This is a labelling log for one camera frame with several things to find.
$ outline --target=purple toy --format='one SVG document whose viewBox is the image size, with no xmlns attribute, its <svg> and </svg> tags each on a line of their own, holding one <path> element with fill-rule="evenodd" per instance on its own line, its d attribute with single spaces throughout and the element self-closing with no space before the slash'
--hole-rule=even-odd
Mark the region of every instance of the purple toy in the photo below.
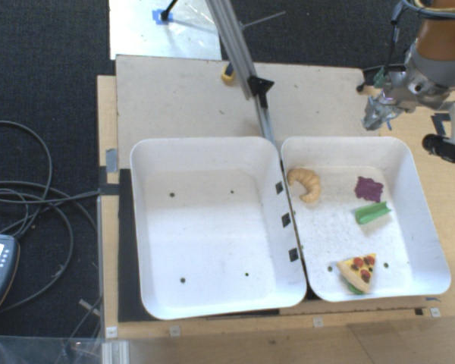
<svg viewBox="0 0 455 364">
<path fill-rule="evenodd" d="M 354 191 L 356 192 L 357 198 L 380 202 L 383 187 L 383 184 L 375 182 L 371 178 L 358 177 Z"/>
</svg>

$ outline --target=black clamp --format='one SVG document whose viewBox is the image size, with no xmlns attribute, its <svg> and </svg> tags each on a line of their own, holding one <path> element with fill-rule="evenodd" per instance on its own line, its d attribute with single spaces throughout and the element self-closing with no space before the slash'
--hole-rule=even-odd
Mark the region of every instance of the black clamp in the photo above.
<svg viewBox="0 0 455 364">
<path fill-rule="evenodd" d="M 268 109 L 268 100 L 266 99 L 266 93 L 271 89 L 275 83 L 273 81 L 265 80 L 257 76 L 250 76 L 248 78 L 248 85 L 251 89 L 253 96 L 259 97 L 259 102 L 262 108 Z"/>
</svg>

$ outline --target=white bin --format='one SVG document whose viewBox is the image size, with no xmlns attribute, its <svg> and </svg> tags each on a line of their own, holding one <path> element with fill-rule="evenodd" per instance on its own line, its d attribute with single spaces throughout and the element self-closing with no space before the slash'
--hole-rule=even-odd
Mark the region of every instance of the white bin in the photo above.
<svg viewBox="0 0 455 364">
<path fill-rule="evenodd" d="M 144 140 L 130 164 L 141 297 L 150 314 L 180 319 L 304 298 L 306 277 L 270 142 Z"/>
<path fill-rule="evenodd" d="M 440 294 L 450 271 L 408 147 L 392 137 L 293 137 L 281 150 L 285 171 L 310 168 L 319 176 L 318 201 L 290 187 L 310 287 L 327 301 Z M 359 225 L 354 210 L 372 202 L 354 193 L 358 176 L 384 185 L 392 212 Z M 372 289 L 356 295 L 336 268 L 340 260 L 376 253 Z"/>
</svg>

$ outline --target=yellow clip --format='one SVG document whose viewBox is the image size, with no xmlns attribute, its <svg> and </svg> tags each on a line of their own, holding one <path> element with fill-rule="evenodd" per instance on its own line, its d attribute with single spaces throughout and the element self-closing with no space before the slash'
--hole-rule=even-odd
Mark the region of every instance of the yellow clip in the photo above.
<svg viewBox="0 0 455 364">
<path fill-rule="evenodd" d="M 224 66 L 221 73 L 221 79 L 225 83 L 230 83 L 236 74 L 234 73 L 233 65 L 231 63 Z"/>
</svg>

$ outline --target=dark floor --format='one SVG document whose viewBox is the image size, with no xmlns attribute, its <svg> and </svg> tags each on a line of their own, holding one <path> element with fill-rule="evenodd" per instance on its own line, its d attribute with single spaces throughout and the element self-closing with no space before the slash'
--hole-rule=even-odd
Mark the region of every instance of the dark floor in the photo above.
<svg viewBox="0 0 455 364">
<path fill-rule="evenodd" d="M 368 67 L 384 63 L 398 0 L 232 1 L 244 23 L 287 12 L 246 29 L 256 61 Z M 403 60 L 416 34 L 418 19 L 410 16 L 402 21 L 394 62 Z M 96 76 L 115 72 L 108 37 L 108 0 L 0 0 L 0 120 L 25 124 L 45 140 L 54 162 L 52 186 L 70 195 L 99 186 Z M 46 157 L 33 138 L 0 127 L 0 180 L 43 184 L 46 172 Z M 84 205 L 95 214 L 94 198 Z M 78 301 L 98 299 L 95 231 L 74 208 L 66 213 L 75 238 L 71 265 L 42 296 L 0 314 L 0 334 L 67 337 L 85 314 Z M 21 210 L 0 205 L 0 229 L 20 215 Z M 66 228 L 57 215 L 46 213 L 21 245 L 5 307 L 60 271 L 67 256 Z M 92 317 L 77 336 L 89 337 L 96 323 Z"/>
</svg>

